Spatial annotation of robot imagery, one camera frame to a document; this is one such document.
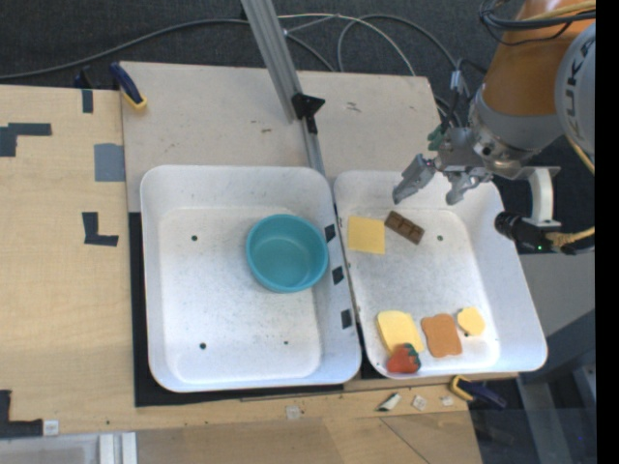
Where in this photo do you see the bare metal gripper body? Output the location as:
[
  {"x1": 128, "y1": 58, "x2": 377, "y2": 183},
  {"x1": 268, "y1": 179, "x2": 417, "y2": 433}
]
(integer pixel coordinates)
[{"x1": 432, "y1": 126, "x2": 540, "y2": 183}]

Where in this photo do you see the brown chocolate bar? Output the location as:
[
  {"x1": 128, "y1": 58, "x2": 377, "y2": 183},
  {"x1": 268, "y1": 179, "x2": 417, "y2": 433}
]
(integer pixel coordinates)
[{"x1": 383, "y1": 210, "x2": 427, "y2": 247}]

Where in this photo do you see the yellow cheese slice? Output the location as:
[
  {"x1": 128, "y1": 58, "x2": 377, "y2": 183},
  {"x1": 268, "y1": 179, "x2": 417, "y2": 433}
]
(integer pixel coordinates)
[{"x1": 346, "y1": 215, "x2": 387, "y2": 256}]

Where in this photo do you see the white plastic tray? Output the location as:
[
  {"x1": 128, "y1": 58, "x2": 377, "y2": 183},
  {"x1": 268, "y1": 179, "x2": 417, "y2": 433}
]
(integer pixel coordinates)
[
  {"x1": 332, "y1": 168, "x2": 549, "y2": 381},
  {"x1": 139, "y1": 163, "x2": 364, "y2": 394}
]

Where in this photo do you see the small yellow bread piece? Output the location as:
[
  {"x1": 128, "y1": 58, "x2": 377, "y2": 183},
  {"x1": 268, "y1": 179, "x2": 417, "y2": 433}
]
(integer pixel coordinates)
[{"x1": 456, "y1": 305, "x2": 487, "y2": 338}]

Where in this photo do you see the teal bowl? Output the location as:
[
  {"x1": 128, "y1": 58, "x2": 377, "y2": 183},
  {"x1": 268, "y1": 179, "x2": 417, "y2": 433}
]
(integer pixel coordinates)
[{"x1": 245, "y1": 213, "x2": 331, "y2": 295}]

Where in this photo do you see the brown toast slice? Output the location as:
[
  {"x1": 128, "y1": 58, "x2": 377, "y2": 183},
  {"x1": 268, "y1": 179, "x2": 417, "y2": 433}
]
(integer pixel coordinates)
[{"x1": 419, "y1": 312, "x2": 464, "y2": 360}]

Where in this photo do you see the yellow bread slice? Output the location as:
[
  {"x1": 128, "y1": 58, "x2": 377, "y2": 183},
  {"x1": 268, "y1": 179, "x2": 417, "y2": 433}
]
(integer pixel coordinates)
[{"x1": 375, "y1": 309, "x2": 426, "y2": 357}]

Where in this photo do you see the red strawberry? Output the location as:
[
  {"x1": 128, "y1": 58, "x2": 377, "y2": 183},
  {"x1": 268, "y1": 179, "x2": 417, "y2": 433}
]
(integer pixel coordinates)
[{"x1": 385, "y1": 342, "x2": 423, "y2": 375}]

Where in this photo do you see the pale wood board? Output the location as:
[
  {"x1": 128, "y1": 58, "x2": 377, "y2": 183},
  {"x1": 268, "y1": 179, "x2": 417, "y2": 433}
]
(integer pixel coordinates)
[{"x1": 119, "y1": 60, "x2": 521, "y2": 396}]

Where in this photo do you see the black cylinder on white bracket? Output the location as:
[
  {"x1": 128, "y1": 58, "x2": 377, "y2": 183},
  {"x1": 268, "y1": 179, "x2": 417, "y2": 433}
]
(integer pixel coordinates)
[{"x1": 493, "y1": 166, "x2": 565, "y2": 255}]

